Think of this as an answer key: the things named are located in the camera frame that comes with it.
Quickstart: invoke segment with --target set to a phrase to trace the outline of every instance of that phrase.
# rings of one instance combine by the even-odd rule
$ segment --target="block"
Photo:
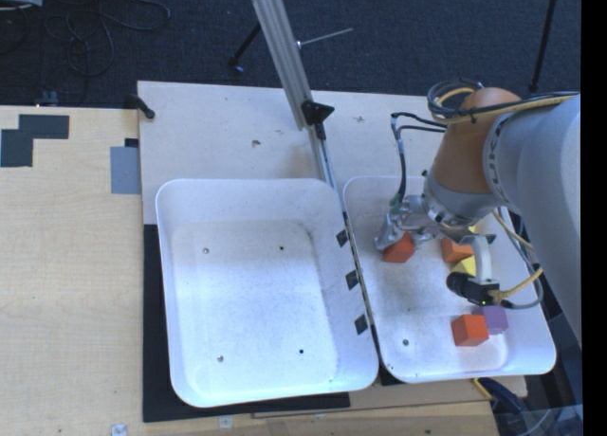
[[[485,317],[487,331],[490,335],[499,335],[508,327],[508,318],[504,306],[494,304],[479,306],[472,313]]]
[[[382,252],[382,259],[386,263],[406,263],[415,253],[415,244],[410,232],[405,232],[396,243],[389,245]]]
[[[476,276],[476,258],[471,256],[466,259],[462,259],[454,267],[451,268],[451,272],[466,273],[471,276]]]
[[[464,314],[451,322],[451,331],[457,347],[476,347],[489,338],[483,315]]]
[[[459,245],[449,237],[441,237],[440,248],[443,252],[443,261],[445,263],[458,263],[474,254],[471,245]]]

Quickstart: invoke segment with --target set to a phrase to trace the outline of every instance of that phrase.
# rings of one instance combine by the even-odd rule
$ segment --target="purple block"
[[[490,335],[499,335],[508,327],[506,309],[504,306],[490,304],[488,306],[479,306],[473,313],[483,315],[487,323],[487,331]]]

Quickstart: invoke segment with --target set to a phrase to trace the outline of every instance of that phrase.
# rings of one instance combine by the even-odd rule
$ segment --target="light wood surface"
[[[19,114],[70,122],[69,139],[34,140],[33,167],[0,168],[1,434],[498,434],[467,380],[372,387],[325,414],[144,424],[141,195],[112,194],[110,176],[140,112],[2,106],[0,128]],[[524,395],[522,377],[503,383]]]

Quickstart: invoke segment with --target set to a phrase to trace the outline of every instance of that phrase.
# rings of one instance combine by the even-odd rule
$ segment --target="orange block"
[[[489,338],[483,315],[462,315],[451,322],[451,331],[457,347],[475,347]]]
[[[382,259],[386,263],[406,263],[414,253],[414,239],[410,232],[405,232],[400,241],[383,249]]]
[[[458,263],[474,254],[471,245],[459,245],[449,237],[441,237],[440,248],[443,251],[443,261],[445,263]]]

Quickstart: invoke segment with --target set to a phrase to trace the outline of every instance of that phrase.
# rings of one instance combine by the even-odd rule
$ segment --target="empty white tray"
[[[377,351],[328,185],[177,179],[159,189],[156,214],[171,381],[184,402],[207,408],[374,382]]]
[[[542,308],[507,310],[509,327],[476,347],[457,347],[451,322],[476,306],[446,286],[450,265],[438,240],[423,243],[405,264],[385,263],[375,248],[399,178],[362,176],[344,187],[344,202],[359,256],[380,357],[404,382],[528,375],[549,372],[556,349]],[[423,177],[408,177],[407,193],[419,194]],[[478,233],[497,234],[490,245],[492,278],[510,289],[528,277],[525,264],[502,227],[489,215]],[[508,298],[527,304],[537,298],[531,285]]]

